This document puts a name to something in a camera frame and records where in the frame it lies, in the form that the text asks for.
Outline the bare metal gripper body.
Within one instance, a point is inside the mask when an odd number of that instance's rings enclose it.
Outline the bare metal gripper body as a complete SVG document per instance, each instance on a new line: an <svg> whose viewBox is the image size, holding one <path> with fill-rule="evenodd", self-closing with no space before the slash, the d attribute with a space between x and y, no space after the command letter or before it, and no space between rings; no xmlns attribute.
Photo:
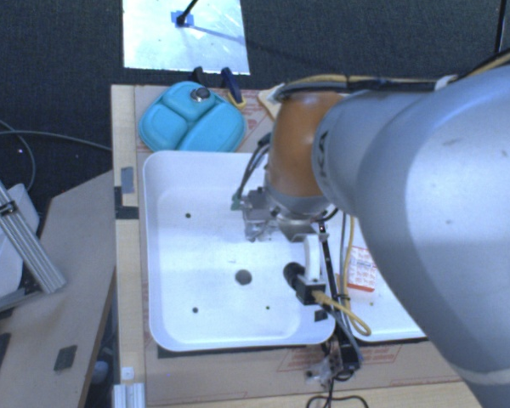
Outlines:
<svg viewBox="0 0 510 408"><path fill-rule="evenodd" d="M290 242L314 234L311 226L321 214L321 196L291 196L272 187L258 187L241 198L245 236L266 241L280 231Z"/></svg>

